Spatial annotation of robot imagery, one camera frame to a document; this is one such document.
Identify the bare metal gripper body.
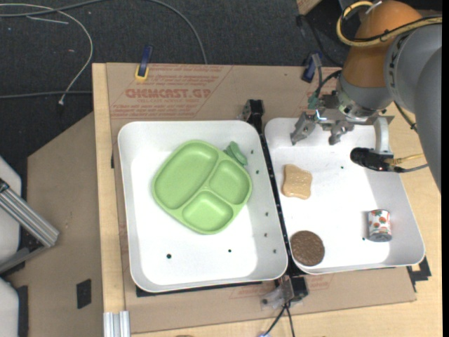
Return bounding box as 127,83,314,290
314,94,377,132

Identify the small green toy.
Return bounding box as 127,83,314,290
223,140,249,166

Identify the green divided plate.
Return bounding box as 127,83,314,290
152,139,253,236

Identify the black block with thin wires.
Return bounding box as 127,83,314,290
242,98,264,126
260,275,309,310

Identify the small can with red print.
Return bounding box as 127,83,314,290
366,209,393,243

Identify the black cylinder on white bracket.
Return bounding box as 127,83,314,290
349,117,395,172

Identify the brown cardboard board red print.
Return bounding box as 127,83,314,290
105,62,418,324

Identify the white plastic tray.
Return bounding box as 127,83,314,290
263,117,426,275
117,119,289,293

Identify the brown round biscuit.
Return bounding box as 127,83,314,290
290,230,326,267

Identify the thin black rod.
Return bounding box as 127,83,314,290
255,121,294,277

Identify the tan toy bread slice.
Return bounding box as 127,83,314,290
281,164,314,201

